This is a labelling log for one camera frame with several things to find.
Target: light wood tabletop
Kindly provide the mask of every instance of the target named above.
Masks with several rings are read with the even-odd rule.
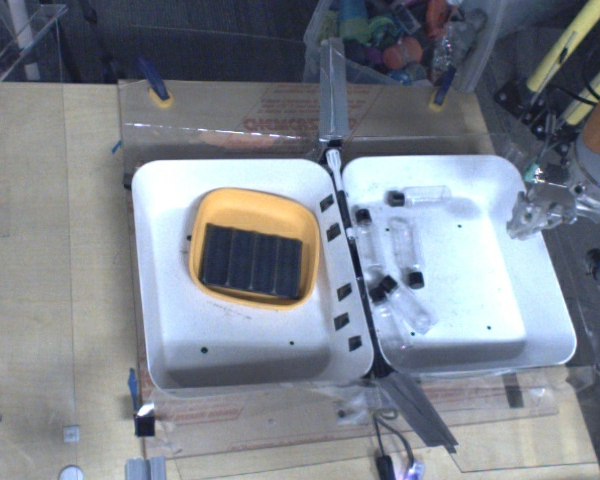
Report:
[[[223,94],[235,96],[240,85],[191,84],[215,107],[223,105]],[[240,87],[257,97],[266,85]],[[418,135],[429,129],[441,134],[445,121],[452,122],[450,133],[484,135],[473,144],[474,152],[492,151],[475,95],[453,93],[447,117],[440,114],[427,125],[418,120],[422,91],[395,94],[412,114],[401,115],[407,123],[402,129],[391,124],[393,134],[408,135],[410,119]],[[362,134],[364,126],[375,126],[374,119],[396,119],[395,107],[378,103],[388,95],[393,101],[394,93],[372,95]],[[0,86],[0,480],[55,479],[70,464],[78,465],[87,480],[124,479],[127,459],[160,449],[135,437],[127,385],[129,370],[138,368],[142,337],[121,139],[116,86]],[[534,380],[526,387],[521,374],[523,388],[538,397],[538,410],[523,417],[501,405],[490,412],[480,412],[480,404],[463,405],[463,415],[471,413],[473,420],[454,416],[453,408],[443,410],[460,443],[455,456],[423,447],[406,431],[416,458],[426,466],[425,478],[599,479],[568,373],[562,366],[547,368],[542,373],[546,386]],[[274,421],[267,410],[262,405],[258,417]],[[312,410],[307,405],[303,414],[298,407],[293,417],[310,420]],[[240,432],[246,428],[235,424]],[[214,442],[214,433],[226,433],[231,425],[191,424],[191,435]],[[168,432],[169,422],[161,429]],[[283,440],[277,447],[252,445],[241,451],[223,450],[226,443],[216,439],[208,452],[167,457],[167,478],[378,478],[378,445],[368,430],[337,439],[311,434],[305,442]],[[397,471],[404,472],[399,441],[387,440]]]

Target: yellow container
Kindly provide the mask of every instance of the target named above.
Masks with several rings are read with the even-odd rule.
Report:
[[[297,299],[207,286],[200,280],[207,224],[300,240],[300,290]],[[189,273],[207,295],[226,302],[263,309],[288,310],[301,306],[313,292],[320,263],[320,229],[313,213],[285,197],[254,190],[221,188],[200,203],[191,232]]]

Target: white pipe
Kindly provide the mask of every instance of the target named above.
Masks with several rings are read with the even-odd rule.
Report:
[[[13,20],[13,28],[16,32],[18,46],[26,48],[33,42],[33,31],[29,24],[29,13],[25,0],[7,0],[9,9],[11,10],[11,19]],[[31,62],[24,66],[27,80],[40,80],[40,70],[37,62]]]

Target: wooden table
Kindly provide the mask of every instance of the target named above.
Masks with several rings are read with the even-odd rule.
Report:
[[[416,112],[422,93],[403,94]],[[486,131],[474,95],[452,98],[447,112],[467,123],[454,133]],[[0,480],[57,478],[68,464],[88,480],[123,479],[143,454],[127,387],[138,336],[120,140],[117,87],[0,87]],[[454,426],[467,472],[416,446],[426,477],[600,478],[565,369],[547,376],[556,411]],[[376,448],[365,436],[170,460],[167,478],[377,478]],[[398,469],[403,455],[392,453]]]

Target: white tray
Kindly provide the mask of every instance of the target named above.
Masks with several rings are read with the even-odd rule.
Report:
[[[439,322],[407,350],[382,350],[394,368],[499,371],[571,357],[575,333],[541,235],[517,241],[506,233],[523,189],[510,163],[487,155],[362,158],[343,178],[351,214],[370,207],[381,225],[407,211],[383,203],[388,190],[447,185],[453,195],[444,206],[409,209],[426,262],[426,286],[416,294]],[[323,247],[305,305],[276,312],[225,303],[191,281],[187,235],[202,197],[221,187],[286,196],[314,213]],[[199,396],[289,382],[344,384],[368,372],[373,348],[344,230],[326,239],[342,220],[337,203],[320,208],[328,196],[335,201],[322,167],[306,160],[157,161],[138,170],[132,191],[148,366],[159,388]],[[338,300],[347,284],[351,294]]]

